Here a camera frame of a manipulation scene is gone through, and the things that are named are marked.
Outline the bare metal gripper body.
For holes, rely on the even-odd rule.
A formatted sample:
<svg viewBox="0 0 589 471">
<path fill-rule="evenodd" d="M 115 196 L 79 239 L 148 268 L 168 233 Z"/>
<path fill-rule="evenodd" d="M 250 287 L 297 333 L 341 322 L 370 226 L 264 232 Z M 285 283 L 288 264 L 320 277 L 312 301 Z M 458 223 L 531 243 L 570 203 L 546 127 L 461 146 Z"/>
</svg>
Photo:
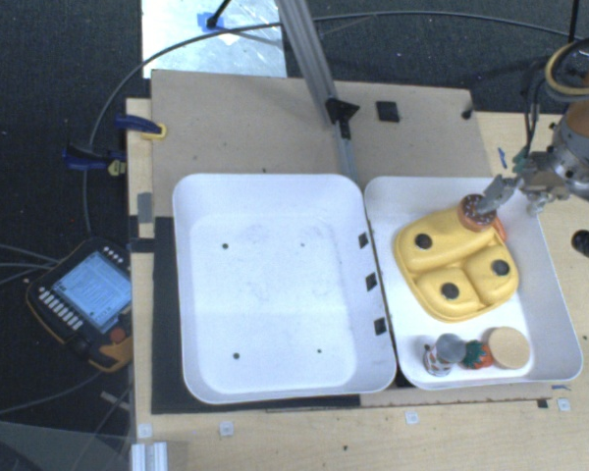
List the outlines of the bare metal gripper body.
<svg viewBox="0 0 589 471">
<path fill-rule="evenodd" d="M 566 151 L 520 151 L 514 157 L 520 190 L 534 204 L 567 200 L 572 195 L 589 203 L 589 163 Z"/>
</svg>

